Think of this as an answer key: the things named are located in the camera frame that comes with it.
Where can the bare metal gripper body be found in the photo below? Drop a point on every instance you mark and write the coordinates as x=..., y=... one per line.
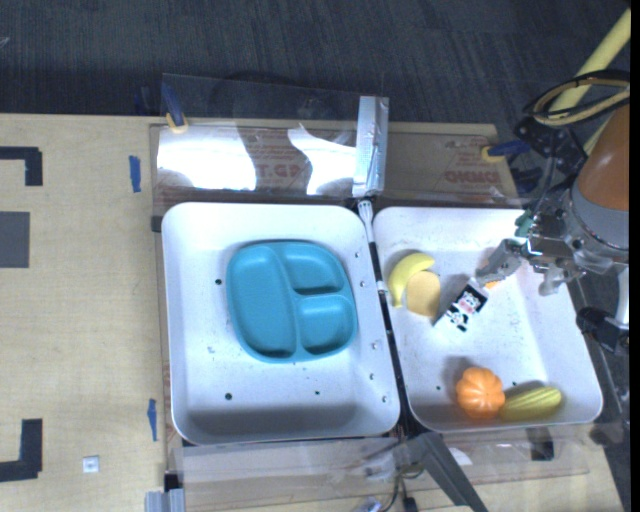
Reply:
x=547, y=242

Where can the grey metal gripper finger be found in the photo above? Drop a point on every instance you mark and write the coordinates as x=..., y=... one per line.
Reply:
x=552, y=280
x=500, y=260

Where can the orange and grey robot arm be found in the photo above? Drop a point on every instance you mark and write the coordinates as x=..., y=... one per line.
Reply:
x=607, y=165

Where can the black and white milk carton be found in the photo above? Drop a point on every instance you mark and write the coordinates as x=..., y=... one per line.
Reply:
x=462, y=307

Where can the white plastic tray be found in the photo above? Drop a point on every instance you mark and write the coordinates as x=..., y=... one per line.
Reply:
x=525, y=340
x=200, y=300

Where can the yellow round biscuit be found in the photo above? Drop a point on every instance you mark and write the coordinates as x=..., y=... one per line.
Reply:
x=424, y=295

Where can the yellow banana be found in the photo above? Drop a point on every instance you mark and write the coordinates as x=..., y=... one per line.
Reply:
x=400, y=275

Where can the yellow corn cob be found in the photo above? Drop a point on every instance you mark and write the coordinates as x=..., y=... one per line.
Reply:
x=532, y=402

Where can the orange pumpkin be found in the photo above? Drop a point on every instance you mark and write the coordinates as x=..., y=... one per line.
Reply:
x=480, y=392

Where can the blue divided plate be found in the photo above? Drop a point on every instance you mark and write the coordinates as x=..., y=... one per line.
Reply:
x=260, y=300

